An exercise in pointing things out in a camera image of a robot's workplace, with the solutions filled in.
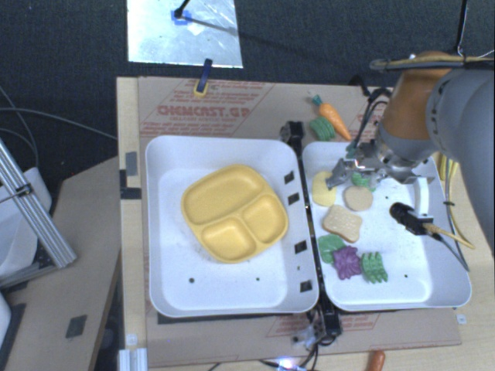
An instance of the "toy bread slice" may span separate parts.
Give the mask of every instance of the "toy bread slice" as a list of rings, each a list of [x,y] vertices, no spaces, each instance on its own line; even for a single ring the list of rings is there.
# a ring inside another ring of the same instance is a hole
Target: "toy bread slice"
[[[352,185],[343,192],[343,200],[349,209],[361,212],[371,208],[373,193],[366,187]]]
[[[352,214],[345,207],[333,205],[323,219],[323,228],[339,235],[347,242],[354,243],[359,239],[362,222],[361,217]]]
[[[312,200],[321,206],[331,206],[335,203],[337,187],[328,190],[326,180],[332,175],[332,172],[318,172],[312,180]]]

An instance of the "yellow plate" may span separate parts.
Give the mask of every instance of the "yellow plate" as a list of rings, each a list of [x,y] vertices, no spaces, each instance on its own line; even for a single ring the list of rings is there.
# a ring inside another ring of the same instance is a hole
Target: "yellow plate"
[[[288,228],[287,212],[273,189],[246,165],[230,165],[195,182],[181,207],[198,241],[225,263],[259,254]]]

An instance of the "robotic arm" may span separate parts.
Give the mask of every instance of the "robotic arm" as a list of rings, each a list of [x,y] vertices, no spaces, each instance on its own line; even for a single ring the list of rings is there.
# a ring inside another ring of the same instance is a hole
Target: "robotic arm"
[[[493,253],[493,82],[493,67],[406,70],[375,139],[351,143],[327,186],[331,189],[353,172],[375,182],[392,177],[411,184],[417,179],[412,169],[440,151],[461,165],[469,199]]]

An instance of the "orange carrot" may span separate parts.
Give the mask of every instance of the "orange carrot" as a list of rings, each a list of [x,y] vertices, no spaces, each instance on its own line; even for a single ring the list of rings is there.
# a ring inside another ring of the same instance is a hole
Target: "orange carrot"
[[[321,103],[319,105],[319,115],[325,117],[335,128],[335,131],[347,141],[350,141],[351,137],[346,125],[343,123],[338,111],[330,103]]]

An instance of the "purple toy grapes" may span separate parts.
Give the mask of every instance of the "purple toy grapes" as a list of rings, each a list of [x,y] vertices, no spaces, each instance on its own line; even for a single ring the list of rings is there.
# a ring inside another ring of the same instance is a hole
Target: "purple toy grapes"
[[[334,267],[337,269],[340,280],[350,279],[351,276],[361,274],[360,258],[356,255],[357,248],[345,246],[333,252]]]

